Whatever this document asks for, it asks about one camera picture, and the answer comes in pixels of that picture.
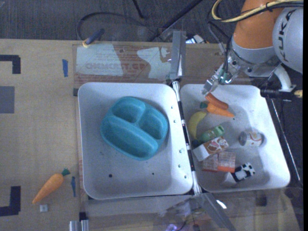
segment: green bottle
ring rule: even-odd
[[[219,125],[202,133],[197,139],[201,143],[208,142],[214,138],[224,135],[225,129]]]

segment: yellow cable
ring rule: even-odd
[[[215,14],[215,11],[216,11],[216,9],[217,9],[217,7],[218,7],[218,5],[220,4],[221,1],[222,1],[222,0],[217,0],[217,1],[214,3],[213,7],[212,7],[212,16],[213,16],[213,18],[214,18],[215,20],[220,20],[221,22],[237,22],[237,21],[243,20],[243,19],[249,17],[250,15],[255,14],[255,13],[257,13],[257,12],[259,12],[259,11],[265,9],[265,8],[270,8],[270,7],[272,7],[272,6],[274,6],[274,5],[277,5],[277,4],[281,4],[281,3],[292,3],[292,2],[299,2],[299,1],[302,1],[302,2],[303,2],[304,0],[276,0],[276,1],[273,1],[273,2],[268,2],[266,5],[257,7],[257,8],[255,8],[255,9],[250,10],[250,11],[248,11],[248,12],[246,12],[246,13],[244,13],[244,14],[241,14],[241,15],[239,15],[239,16],[237,16],[237,17],[234,17],[234,18],[231,18],[231,19],[225,19],[225,20],[223,20],[222,18],[219,18],[219,17],[216,16],[216,14]]]

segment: table surface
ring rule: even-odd
[[[0,113],[0,230],[65,231],[70,221],[79,220],[80,212],[91,209],[83,201],[84,192],[79,184],[82,172],[80,131],[77,97],[73,95],[76,84],[74,47],[80,44],[80,41],[0,39],[1,55],[18,55],[21,58],[20,74],[12,74],[12,62],[0,61],[0,86],[14,87],[13,113]],[[147,42],[113,44],[126,47],[161,46]],[[217,45],[188,45],[187,55],[190,76],[187,81],[191,83],[203,83],[203,77],[211,76],[218,63],[223,61]],[[67,75],[63,60],[68,62]],[[202,78],[198,75],[200,69],[205,71]],[[237,83],[248,82],[246,78],[237,79]],[[65,176],[62,186],[38,204],[32,204],[44,182],[52,174],[61,173],[65,167],[70,174]],[[76,179],[76,196],[71,186],[72,177]],[[12,189],[20,189],[21,198],[20,209],[10,214],[10,208],[6,206],[12,205]],[[48,211],[40,212],[40,205],[47,205]],[[284,215],[287,214],[286,219],[290,221],[287,225],[284,222],[284,227],[296,230],[298,225],[293,209],[289,207],[286,210],[288,212]],[[139,216],[139,226],[143,226],[140,230],[166,229],[165,224],[154,224],[151,217]],[[280,226],[282,217],[276,215],[270,219]],[[106,230],[137,230],[138,224],[132,224],[131,219],[123,223],[127,218],[128,215],[118,219],[118,222],[109,221]],[[93,222],[99,223],[100,220],[93,217]],[[245,222],[244,219],[236,219],[239,226]],[[262,230],[262,225],[254,228]],[[94,225],[90,230],[100,228]]]

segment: dark floor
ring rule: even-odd
[[[134,0],[0,0],[0,38],[80,40],[103,26],[106,32],[101,40],[150,41],[158,28],[171,26],[183,29],[187,34],[199,34],[208,42],[216,43],[206,24],[211,19],[208,14],[215,1],[136,0],[134,4]],[[222,17],[234,16],[239,13],[243,3],[244,0],[225,0],[220,4],[218,13]],[[193,9],[180,14],[189,5]],[[220,32],[213,28],[216,35],[226,43],[235,24],[215,22],[215,25],[222,30]],[[287,72],[292,83],[302,89],[302,75],[288,68]],[[269,100],[292,174],[290,187],[302,188],[303,101],[298,98],[292,102],[276,99],[274,103],[283,132]],[[284,135],[293,157],[290,156]]]

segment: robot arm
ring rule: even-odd
[[[276,74],[283,91],[294,88],[281,63],[303,73],[303,7],[267,8],[275,1],[285,0],[245,1],[243,13],[261,6],[266,9],[238,21],[227,44],[226,60],[206,81],[203,95],[206,96],[219,84],[231,83],[240,72],[250,77]]]

